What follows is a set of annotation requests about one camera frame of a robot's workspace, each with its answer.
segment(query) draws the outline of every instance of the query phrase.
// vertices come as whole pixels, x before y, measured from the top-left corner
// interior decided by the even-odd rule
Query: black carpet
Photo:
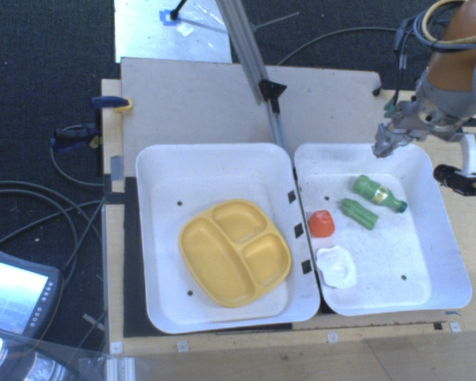
[[[257,31],[265,63],[276,64],[306,41],[337,29],[397,28],[403,18],[436,0],[243,1],[255,25],[300,12]],[[119,77],[113,25],[113,0],[0,0],[0,181],[40,184],[76,203],[102,197],[99,188],[81,187],[61,177],[51,165],[48,144],[53,129],[93,122],[89,103],[100,94],[100,80]],[[391,89],[396,86],[392,42],[392,33],[347,33],[312,45],[286,64],[377,71],[384,87]],[[429,52],[414,40],[406,52],[409,67],[401,87],[412,89]],[[95,150],[77,148],[59,155],[58,160],[79,179],[101,180]],[[94,207],[87,208],[87,213],[91,215]],[[45,201],[28,195],[0,194],[0,239],[54,211]],[[86,222],[73,216],[81,233]],[[4,252],[56,267],[63,266],[73,248],[71,231],[62,218],[0,246]],[[89,233],[46,340],[77,345],[90,328],[82,315],[96,318],[103,305],[101,245],[94,233]],[[96,331],[84,347],[97,348],[101,339],[102,334]]]

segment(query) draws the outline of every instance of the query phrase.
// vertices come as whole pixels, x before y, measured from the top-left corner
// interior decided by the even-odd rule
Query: yellow divided plate
[[[243,199],[219,203],[191,218],[178,246],[201,288],[226,307],[256,300],[291,268],[290,250],[273,222]]]

